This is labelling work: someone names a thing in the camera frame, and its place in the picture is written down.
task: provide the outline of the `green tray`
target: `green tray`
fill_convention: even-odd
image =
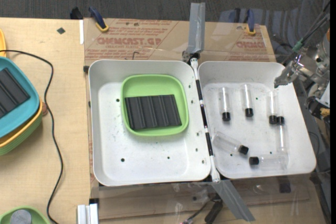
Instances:
[[[124,98],[166,94],[173,94],[175,96],[182,125],[142,130],[133,130],[130,128]],[[189,115],[186,96],[182,84],[175,77],[164,74],[141,74],[130,76],[122,83],[121,102],[121,112],[124,123],[128,131],[132,134],[142,136],[173,135],[183,132],[188,126]]]
[[[12,214],[20,209],[24,209],[27,210],[30,214],[31,214],[31,222],[32,224],[50,224],[50,222],[48,221],[48,219],[43,216],[37,209],[35,209],[34,207],[31,206],[19,206],[16,207],[6,213],[4,213],[3,215],[0,215],[0,224],[10,224],[10,218],[12,216]]]

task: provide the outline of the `gray tape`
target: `gray tape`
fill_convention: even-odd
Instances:
[[[237,219],[255,221],[254,216],[230,180],[221,180],[219,183],[213,183],[212,186]]]
[[[205,3],[191,3],[189,19],[189,40],[187,52],[200,53],[204,50]]]

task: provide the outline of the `wooden table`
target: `wooden table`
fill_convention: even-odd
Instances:
[[[51,203],[50,214],[59,223],[76,223],[77,205],[87,205],[90,198],[86,75],[83,72],[85,59],[84,48],[80,44],[79,21],[0,18],[0,28],[4,32],[7,49],[36,54],[54,65],[54,79],[47,101],[55,117],[55,137],[65,170]],[[57,31],[59,28],[65,32],[60,34]],[[7,56],[22,69],[43,97],[50,67],[29,56],[12,52]],[[48,114],[27,140],[8,154],[0,156],[0,214],[17,206],[30,205],[46,216],[47,203],[60,172],[60,162],[52,139],[51,118]],[[292,202],[279,204],[251,204],[249,209],[256,218],[255,223],[325,223],[318,195],[309,181],[306,191],[307,199],[293,198]],[[101,222],[180,223],[192,213]],[[206,213],[208,210],[196,218],[194,223],[204,223]],[[234,219],[226,208],[216,222],[245,223]]]

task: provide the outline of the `blue tray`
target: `blue tray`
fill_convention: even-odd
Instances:
[[[25,74],[8,58],[0,57],[0,71],[7,68],[30,98],[0,118],[0,137],[29,120],[38,110],[39,96]]]

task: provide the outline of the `green plastic container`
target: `green plastic container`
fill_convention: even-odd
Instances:
[[[50,224],[49,220],[44,215],[42,215],[36,208],[31,206],[19,206],[4,213],[3,215],[0,215],[0,224],[11,224],[10,218],[12,214],[20,209],[27,210],[31,214],[32,224]]]
[[[150,95],[173,94],[176,100],[182,125],[142,130],[130,128],[124,98]],[[126,128],[135,135],[162,136],[179,134],[188,126],[189,115],[185,92],[182,84],[173,76],[165,74],[140,74],[126,78],[121,86],[121,111]]]

